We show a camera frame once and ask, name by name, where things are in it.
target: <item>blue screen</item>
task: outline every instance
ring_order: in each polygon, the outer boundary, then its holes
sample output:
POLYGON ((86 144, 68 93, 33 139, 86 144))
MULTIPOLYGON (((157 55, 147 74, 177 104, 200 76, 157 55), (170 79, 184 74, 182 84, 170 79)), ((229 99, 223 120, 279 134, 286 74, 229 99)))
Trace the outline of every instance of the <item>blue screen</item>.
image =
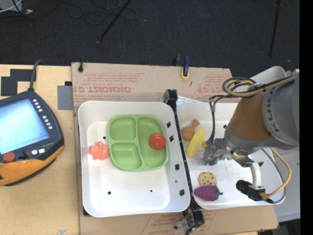
POLYGON ((0 107, 0 153, 49 138, 29 99, 0 107))

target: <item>divided green plate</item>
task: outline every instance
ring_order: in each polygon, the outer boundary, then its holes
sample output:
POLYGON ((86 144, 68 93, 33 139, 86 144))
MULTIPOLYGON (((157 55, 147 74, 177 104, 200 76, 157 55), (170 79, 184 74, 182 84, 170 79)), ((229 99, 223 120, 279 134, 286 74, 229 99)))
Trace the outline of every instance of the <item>divided green plate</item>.
POLYGON ((169 158, 168 144, 161 150, 150 147, 150 137, 161 133, 163 125, 150 115, 123 115, 110 120, 108 143, 113 163, 122 170, 154 170, 164 166, 169 158))

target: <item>yellow and blue clamp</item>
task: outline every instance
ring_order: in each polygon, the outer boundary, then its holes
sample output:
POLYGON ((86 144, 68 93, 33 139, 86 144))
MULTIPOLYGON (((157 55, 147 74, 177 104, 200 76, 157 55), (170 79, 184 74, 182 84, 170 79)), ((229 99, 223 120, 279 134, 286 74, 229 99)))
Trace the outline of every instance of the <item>yellow and blue clamp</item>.
POLYGON ((182 79, 188 79, 189 77, 189 57, 185 56, 184 58, 184 67, 181 69, 182 79))

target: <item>red tomato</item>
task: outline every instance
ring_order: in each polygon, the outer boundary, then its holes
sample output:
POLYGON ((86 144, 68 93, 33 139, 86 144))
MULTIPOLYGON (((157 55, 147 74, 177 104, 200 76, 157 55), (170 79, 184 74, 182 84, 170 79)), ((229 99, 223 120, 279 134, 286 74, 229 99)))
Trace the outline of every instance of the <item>red tomato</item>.
POLYGON ((150 137, 150 147, 154 150, 161 150, 166 145, 166 139, 161 133, 154 133, 150 137))

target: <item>white tray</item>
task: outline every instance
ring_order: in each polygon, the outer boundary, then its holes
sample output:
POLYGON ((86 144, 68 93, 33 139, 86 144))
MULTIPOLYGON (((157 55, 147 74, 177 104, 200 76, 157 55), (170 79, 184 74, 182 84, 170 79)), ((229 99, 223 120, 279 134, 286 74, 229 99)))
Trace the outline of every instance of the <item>white tray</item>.
MULTIPOLYGON (((223 138, 224 125, 230 121, 236 103, 217 103, 215 111, 216 119, 216 138, 223 138)), ((196 128, 203 128, 206 132, 205 140, 207 140, 212 131, 212 115, 208 103, 183 103, 178 106, 177 114, 179 118, 180 129, 192 124, 193 119, 197 119, 200 125, 196 128)), ((188 142, 184 141, 184 149, 186 151, 188 142)), ((195 196, 196 202, 204 209, 220 209, 241 206, 255 206, 266 205, 265 201, 253 201, 246 195, 242 194, 236 189, 236 182, 240 179, 252 183, 252 174, 249 168, 243 168, 234 160, 218 161, 216 165, 204 165, 201 162, 203 157, 204 148, 201 146, 198 153, 194 157, 186 155, 187 164, 191 177, 191 184, 193 190, 198 188, 198 176, 201 172, 210 171, 215 174, 217 178, 217 186, 223 195, 220 195, 216 201, 205 201, 195 196)), ((268 156, 261 150, 250 155, 254 161, 264 161, 261 166, 262 185, 266 188, 266 192, 273 192, 277 189, 282 181, 275 166, 270 161, 268 156)), ((273 201, 279 200, 283 196, 283 190, 279 191, 276 195, 272 196, 273 201)))
POLYGON ((78 111, 83 205, 90 215, 108 217, 130 214, 181 212, 190 204, 190 192, 181 155, 173 110, 161 102, 88 101, 78 111), (164 126, 169 160, 160 169, 125 171, 109 156, 94 160, 89 147, 108 144, 109 121, 120 115, 146 114, 164 126))

